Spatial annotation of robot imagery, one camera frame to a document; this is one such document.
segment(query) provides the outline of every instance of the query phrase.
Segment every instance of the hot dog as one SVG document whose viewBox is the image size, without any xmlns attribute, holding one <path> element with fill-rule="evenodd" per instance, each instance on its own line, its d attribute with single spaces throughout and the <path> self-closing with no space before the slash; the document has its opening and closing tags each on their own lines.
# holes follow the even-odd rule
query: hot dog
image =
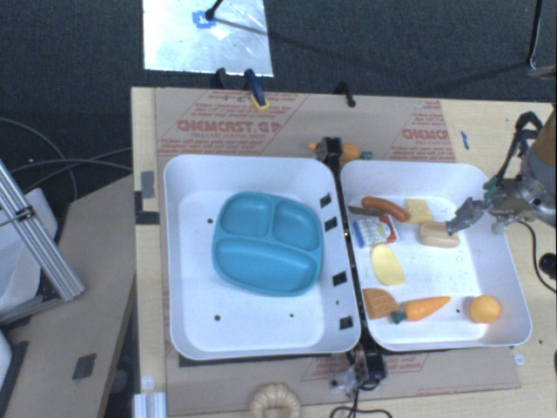
<svg viewBox="0 0 557 418">
<path fill-rule="evenodd" d="M 410 214 L 402 207 L 395 205 L 388 199 L 378 199 L 377 197 L 364 197 L 362 199 L 362 207 L 369 209 L 378 209 L 390 213 L 395 219 L 404 223 L 410 218 Z"/>
</svg>

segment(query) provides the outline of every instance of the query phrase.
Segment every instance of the beige donut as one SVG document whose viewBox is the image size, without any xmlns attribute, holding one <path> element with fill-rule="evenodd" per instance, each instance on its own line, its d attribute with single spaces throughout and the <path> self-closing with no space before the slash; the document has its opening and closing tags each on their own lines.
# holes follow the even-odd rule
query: beige donut
<svg viewBox="0 0 557 418">
<path fill-rule="evenodd" d="M 299 418 L 302 405 L 298 397 L 284 384 L 267 384 L 253 396 L 250 412 L 253 418 L 265 418 L 268 408 L 285 408 L 290 414 L 288 418 Z"/>
</svg>

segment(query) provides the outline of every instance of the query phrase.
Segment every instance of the blue mark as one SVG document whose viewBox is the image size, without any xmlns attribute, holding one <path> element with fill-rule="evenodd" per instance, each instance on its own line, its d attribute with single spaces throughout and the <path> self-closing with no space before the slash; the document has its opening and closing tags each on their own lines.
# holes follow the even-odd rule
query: blue mark
<svg viewBox="0 0 557 418">
<path fill-rule="evenodd" d="M 462 137 L 464 148 L 470 150 L 470 147 L 468 147 L 468 136 L 463 131 L 460 131 L 460 136 Z"/>
<path fill-rule="evenodd" d="M 204 10 L 194 10 L 191 14 L 191 20 L 200 30 L 208 30 L 212 26 L 217 26 L 217 22 L 205 18 Z"/>
</svg>

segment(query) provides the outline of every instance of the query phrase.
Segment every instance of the wire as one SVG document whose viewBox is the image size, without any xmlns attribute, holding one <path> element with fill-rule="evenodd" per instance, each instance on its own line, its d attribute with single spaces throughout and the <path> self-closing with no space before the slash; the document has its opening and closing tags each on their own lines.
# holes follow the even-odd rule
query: wire
<svg viewBox="0 0 557 418">
<path fill-rule="evenodd" d="M 373 390 L 373 388 L 366 388 L 365 391 L 370 391 Z M 362 410 L 361 408 L 358 408 L 358 401 L 359 401 L 359 391 L 360 388 L 358 388 L 356 390 L 356 393 L 354 394 L 354 402 L 352 404 L 352 406 L 349 408 L 347 406 L 339 406 L 337 408 L 334 408 L 331 412 L 331 414 L 329 415 L 329 418 L 334 418 L 334 416 L 337 414 L 337 412 L 340 412 L 341 410 L 346 410 L 348 412 L 350 412 L 346 418 L 356 418 L 356 414 L 363 414 L 363 415 L 371 415 L 371 414 L 384 414 L 387 416 L 387 418 L 393 418 L 393 416 L 387 412 L 386 410 L 382 409 L 382 408 L 375 408 L 375 409 L 371 409 L 371 410 Z"/>
<path fill-rule="evenodd" d="M 111 157 L 113 155 L 118 155 L 120 153 L 125 153 L 125 152 L 129 152 L 131 150 L 130 147 L 126 147 L 124 149 L 119 149 L 119 150 L 115 150 L 113 152 L 108 152 L 108 153 L 103 153 L 102 155 L 97 155 L 96 157 L 92 157 L 90 159 L 101 159 L 101 158 L 108 158 Z M 62 168 L 62 169 L 58 169 L 57 171 L 53 172 L 53 173 L 49 173 L 46 177 L 39 179 L 37 182 L 33 183 L 32 185 L 30 185 L 29 187 L 27 187 L 24 192 L 28 192 L 32 189 L 34 189 L 35 187 L 37 187 L 38 185 L 41 185 L 44 181 L 48 181 L 49 179 L 52 179 L 54 177 L 56 177 L 57 175 L 59 175 L 60 173 L 69 171 L 70 169 L 73 169 L 74 167 L 77 167 L 81 165 L 81 163 L 76 163 L 76 164 L 72 164 L 72 165 L 67 165 L 66 167 Z"/>
<path fill-rule="evenodd" d="M 10 171 L 10 173 L 13 175 L 14 173 L 18 173 L 18 172 L 22 172 L 22 171 L 26 171 L 29 169 L 32 169 L 33 167 L 39 167 L 41 165 L 52 165 L 52 164 L 62 164 L 62 163 L 77 163 L 77 165 L 82 165 L 82 164 L 91 164 L 91 165 L 106 165 L 109 167 L 115 167 L 117 169 L 122 169 L 128 172 L 133 172 L 133 169 L 131 167 L 128 167 L 127 165 L 120 165 L 120 164 L 115 164 L 115 163 L 108 163 L 106 161 L 100 161 L 98 159 L 94 159 L 94 158 L 65 158 L 65 159 L 49 159 L 47 161 L 39 161 L 37 163 L 30 163 L 27 165 L 22 165 L 21 167 L 17 167 L 13 170 Z"/>
<path fill-rule="evenodd" d="M 518 221 L 517 223 L 520 223 L 521 225 L 525 226 L 528 228 L 528 230 L 530 231 L 530 233 L 532 234 L 532 256 L 534 258 L 534 269 L 536 270 L 536 275 L 538 276 L 538 279 L 540 279 L 540 282 L 544 285 L 544 287 L 546 287 L 549 291 L 553 292 L 553 293 L 557 293 L 557 291 L 555 290 L 555 288 L 553 288 L 551 285 L 549 285 L 545 280 L 542 279 L 541 274 L 540 274 L 540 269 L 538 268 L 538 260 L 536 257 L 536 233 L 534 232 L 534 230 L 532 229 L 532 227 L 525 223 L 524 221 Z"/>
<path fill-rule="evenodd" d="M 20 122 L 14 121 L 12 119 L 7 119 L 7 118 L 3 118 L 0 117 L 0 122 L 3 122 L 5 124 L 9 124 L 9 125 L 14 125 L 15 127 L 18 127 L 20 129 L 26 130 L 32 134 L 34 134 L 35 136 L 39 137 L 40 139 L 42 139 L 46 144 L 48 144 L 52 150 L 54 150 L 54 152 L 56 152 L 56 154 L 61 158 L 61 159 L 66 159 L 65 155 L 60 151 L 60 149 L 58 149 L 58 147 L 52 142 L 50 141 L 48 138 L 46 138 L 40 131 L 35 130 L 32 127 L 29 127 L 28 125 L 22 124 Z M 71 179 L 71 185 L 73 187 L 73 195 L 74 195 L 74 199 L 77 199 L 77 181 L 76 181 L 76 176 L 74 175 L 72 170 L 69 170 L 68 173 L 70 174 L 70 179 Z"/>
</svg>

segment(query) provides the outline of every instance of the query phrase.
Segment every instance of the orange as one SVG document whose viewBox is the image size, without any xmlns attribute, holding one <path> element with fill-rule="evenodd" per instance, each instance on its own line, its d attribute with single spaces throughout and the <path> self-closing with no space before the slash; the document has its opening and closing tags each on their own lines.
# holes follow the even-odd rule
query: orange
<svg viewBox="0 0 557 418">
<path fill-rule="evenodd" d="M 474 322 L 488 324 L 497 320 L 501 313 L 500 303 L 491 296 L 481 295 L 472 300 L 470 315 Z"/>
</svg>

